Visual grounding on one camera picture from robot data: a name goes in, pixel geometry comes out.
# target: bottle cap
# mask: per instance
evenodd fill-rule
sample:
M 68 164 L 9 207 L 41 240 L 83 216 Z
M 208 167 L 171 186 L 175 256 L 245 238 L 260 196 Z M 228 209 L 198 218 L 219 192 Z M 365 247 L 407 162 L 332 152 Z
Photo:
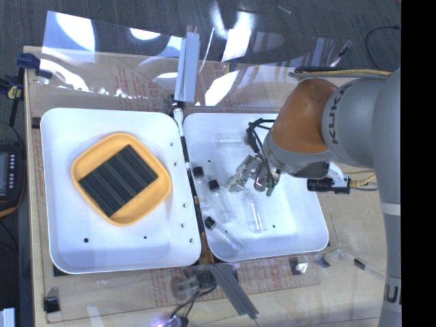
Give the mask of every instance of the bottle cap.
M 194 167 L 193 170 L 192 170 L 192 173 L 193 173 L 193 176 L 195 178 L 204 177 L 203 167 L 200 167 L 200 166 Z
M 212 217 L 207 217 L 204 220 L 204 225 L 206 226 L 206 228 L 212 229 L 215 226 L 215 220 Z
M 216 191 L 220 188 L 219 183 L 216 179 L 214 179 L 213 181 L 209 182 L 209 189 L 211 191 Z

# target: transparent acrylic sheet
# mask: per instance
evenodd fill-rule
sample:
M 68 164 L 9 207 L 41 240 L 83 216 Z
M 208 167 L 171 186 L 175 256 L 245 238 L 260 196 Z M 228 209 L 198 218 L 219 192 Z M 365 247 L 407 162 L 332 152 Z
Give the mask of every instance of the transparent acrylic sheet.
M 280 108 L 298 66 L 335 66 L 350 41 L 252 32 L 255 14 L 237 12 L 233 29 L 187 27 L 199 34 L 196 92 L 191 106 Z M 121 110 L 166 111 L 174 95 L 183 37 L 86 18 L 47 14 L 40 84 L 128 99 Z M 122 55 L 131 55 L 128 61 Z M 274 87 L 275 97 L 265 94 Z
M 384 278 L 374 277 L 355 265 L 352 258 L 339 256 L 337 251 L 327 253 L 326 261 L 330 265 L 322 261 L 321 255 L 302 255 L 257 260 L 251 265 L 217 264 L 232 265 L 234 272 L 236 269 L 241 287 L 259 312 L 258 325 L 246 315 L 238 317 L 219 286 L 196 299 L 189 320 L 195 326 L 221 322 L 220 326 L 265 327 L 376 320 L 382 305 Z M 118 326 L 122 320 L 129 326 L 156 327 L 169 318 L 177 305 L 193 296 L 177 289 L 186 277 L 182 268 L 149 270 L 58 286 L 51 293 L 57 297 L 61 309 L 47 314 L 47 318 L 49 322 L 65 322 L 66 326 L 74 320 L 99 317 L 105 326 Z M 186 310 L 181 309 L 179 315 L 184 315 Z M 137 316 L 142 316 L 139 322 L 135 322 Z

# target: tray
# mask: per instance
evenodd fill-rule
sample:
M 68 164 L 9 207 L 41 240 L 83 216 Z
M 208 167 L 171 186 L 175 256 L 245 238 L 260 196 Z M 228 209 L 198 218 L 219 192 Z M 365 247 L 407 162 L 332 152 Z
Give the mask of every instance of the tray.
M 192 168 L 203 167 L 209 180 L 217 179 L 226 186 L 248 154 L 253 151 L 243 143 L 248 122 L 263 119 L 275 119 L 276 114 L 228 114 L 195 113 L 184 122 L 187 149 Z M 261 140 L 265 129 L 257 129 Z M 218 241 L 206 236 L 209 247 L 216 257 L 225 262 L 237 262 L 259 258 L 276 257 L 320 251 L 328 244 L 328 230 L 316 193 L 307 191 L 307 180 L 282 175 L 271 197 L 254 190 L 253 180 L 246 188 L 251 192 L 258 208 L 266 219 L 267 230 L 254 233 L 247 226 L 242 193 L 227 192 L 232 210 L 237 218 L 222 224 L 242 243 L 238 253 L 227 251 Z M 202 211 L 204 218 L 214 214 L 213 208 Z
M 74 185 L 74 160 L 102 138 L 127 132 L 168 171 L 173 188 L 153 212 L 127 226 L 109 223 Z M 51 259 L 70 274 L 182 267 L 201 251 L 176 123 L 156 112 L 55 108 L 41 120 Z

